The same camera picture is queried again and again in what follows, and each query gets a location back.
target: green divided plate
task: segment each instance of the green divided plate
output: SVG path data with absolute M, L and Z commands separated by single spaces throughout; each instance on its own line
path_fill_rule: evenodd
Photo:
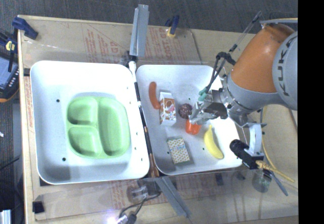
M 130 146 L 125 107 L 108 97 L 77 97 L 67 107 L 67 136 L 70 148 L 86 158 L 114 158 Z

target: table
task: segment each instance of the table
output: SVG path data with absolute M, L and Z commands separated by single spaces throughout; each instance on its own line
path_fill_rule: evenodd
M 18 34 L 26 223 L 75 223 L 76 221 L 88 223 L 89 219 L 97 223 L 106 223 L 107 219 L 116 216 L 121 208 L 130 205 L 126 191 L 130 187 L 134 187 L 136 181 L 68 184 L 55 185 L 54 187 L 42 185 L 36 169 L 28 73 L 30 67 L 39 60 L 116 63 L 120 54 L 130 45 L 132 25 L 23 15 L 20 17 L 39 32 L 36 41 L 26 38 L 21 31 Z M 236 32 L 178 29 L 178 40 L 168 44 L 164 42 L 165 33 L 165 27 L 148 27 L 147 50 L 151 56 L 140 60 L 139 65 L 160 63 L 163 60 L 163 63 L 213 66 L 216 54 L 227 51 L 240 36 L 240 33 Z M 252 37 L 252 34 L 248 34 L 244 38 L 233 54 L 235 60 Z M 172 56 L 170 49 L 179 50 L 179 52 L 176 52 L 176 56 Z M 284 182 L 291 194 L 289 197 L 283 196 L 273 181 L 267 194 L 276 200 L 279 198 L 280 203 L 272 203 L 270 202 L 272 199 L 268 198 L 265 200 L 265 206 L 259 208 L 257 202 L 264 200 L 264 194 L 257 193 L 255 197 L 249 196 L 252 188 L 251 183 L 237 185 L 240 175 L 251 180 L 254 177 L 252 172 L 245 167 L 222 171 L 222 182 L 231 183 L 230 186 L 219 185 L 215 179 L 215 173 L 180 175 L 175 177 L 175 181 L 177 181 L 180 194 L 190 205 L 191 221 L 206 218 L 206 214 L 201 216 L 202 209 L 206 210 L 204 198 L 211 196 L 227 201 L 225 204 L 222 203 L 221 211 L 225 210 L 228 213 L 226 216 L 222 214 L 221 217 L 218 217 L 219 223 L 298 215 L 296 120 L 296 113 L 292 115 L 288 109 L 277 105 L 268 106 L 264 116 L 264 121 L 268 123 L 265 135 L 268 153 L 271 154 L 274 164 L 296 181 L 293 184 Z M 107 198 L 104 198 L 103 191 L 106 191 Z M 37 214 L 33 212 L 32 203 L 35 201 L 45 202 L 47 207 L 45 212 Z M 143 207 L 142 220 L 138 221 L 176 218 L 177 223 L 187 223 L 188 219 L 176 216 L 167 202 L 163 196 L 152 200 L 151 203 Z M 216 202 L 217 199 L 209 205 L 215 207 L 218 205 Z M 107 210 L 99 210 L 98 205 Z M 211 216 L 215 215 L 214 211 L 211 209 Z

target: banana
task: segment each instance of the banana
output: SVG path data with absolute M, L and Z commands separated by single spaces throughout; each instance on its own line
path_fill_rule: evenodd
M 212 125 L 209 125 L 208 130 L 204 134 L 204 142 L 207 150 L 213 155 L 213 157 L 216 157 L 218 159 L 224 158 L 223 153 L 214 142 Z

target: red object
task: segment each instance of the red object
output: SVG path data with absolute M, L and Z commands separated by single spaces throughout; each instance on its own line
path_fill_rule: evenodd
M 191 124 L 189 122 L 189 120 L 186 121 L 186 132 L 188 134 L 196 135 L 196 134 L 198 134 L 200 128 L 201 128 L 201 125 L 198 125 L 197 123 Z

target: teal connector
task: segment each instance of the teal connector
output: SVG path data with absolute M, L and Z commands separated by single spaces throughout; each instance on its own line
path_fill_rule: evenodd
M 207 96 L 206 93 L 207 87 L 203 88 L 198 94 L 200 95 L 200 97 L 198 98 L 198 101 L 204 101 L 204 99 Z

